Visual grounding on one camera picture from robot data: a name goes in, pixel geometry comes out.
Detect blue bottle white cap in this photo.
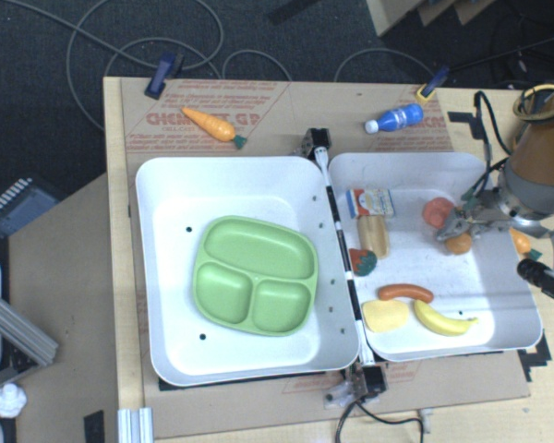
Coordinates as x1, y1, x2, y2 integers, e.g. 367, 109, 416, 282
364, 102, 425, 135

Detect black cylinder on white bracket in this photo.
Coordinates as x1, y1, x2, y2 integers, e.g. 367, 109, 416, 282
516, 227, 554, 302

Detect small orange carrot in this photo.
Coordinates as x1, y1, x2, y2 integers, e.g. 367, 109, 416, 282
509, 227, 544, 262

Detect orange-brown sausage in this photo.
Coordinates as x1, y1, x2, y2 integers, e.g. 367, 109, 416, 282
377, 283, 435, 305

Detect orange round fruit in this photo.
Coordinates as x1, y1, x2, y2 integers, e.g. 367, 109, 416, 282
444, 232, 473, 256

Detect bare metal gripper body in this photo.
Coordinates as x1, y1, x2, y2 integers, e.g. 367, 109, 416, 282
459, 190, 554, 241

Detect red strawberry green leaves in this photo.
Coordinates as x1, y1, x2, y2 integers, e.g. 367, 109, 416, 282
348, 247, 379, 278

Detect yellow round biscuit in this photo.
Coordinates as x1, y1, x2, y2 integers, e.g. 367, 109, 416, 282
361, 298, 410, 334

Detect yellow banana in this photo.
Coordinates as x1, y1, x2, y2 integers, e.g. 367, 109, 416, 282
413, 298, 480, 338

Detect tan bread roll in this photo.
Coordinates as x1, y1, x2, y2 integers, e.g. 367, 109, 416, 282
356, 214, 391, 260

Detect white plastic tray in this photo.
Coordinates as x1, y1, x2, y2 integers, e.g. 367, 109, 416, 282
327, 151, 545, 363
135, 155, 362, 388

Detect large orange carrot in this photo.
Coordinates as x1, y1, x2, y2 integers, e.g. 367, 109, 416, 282
180, 106, 248, 150

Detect white blue orange carton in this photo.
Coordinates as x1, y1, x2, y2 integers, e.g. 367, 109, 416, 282
345, 187, 396, 221

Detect thin black and white rod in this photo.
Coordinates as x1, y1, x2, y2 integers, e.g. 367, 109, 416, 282
314, 147, 376, 366

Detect green divided plate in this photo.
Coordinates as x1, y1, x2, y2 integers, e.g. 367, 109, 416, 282
192, 214, 319, 338

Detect brown cardboard board red print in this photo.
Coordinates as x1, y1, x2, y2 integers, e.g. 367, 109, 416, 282
119, 78, 533, 440

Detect red tomato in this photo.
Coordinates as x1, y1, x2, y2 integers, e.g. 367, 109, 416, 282
422, 197, 456, 230

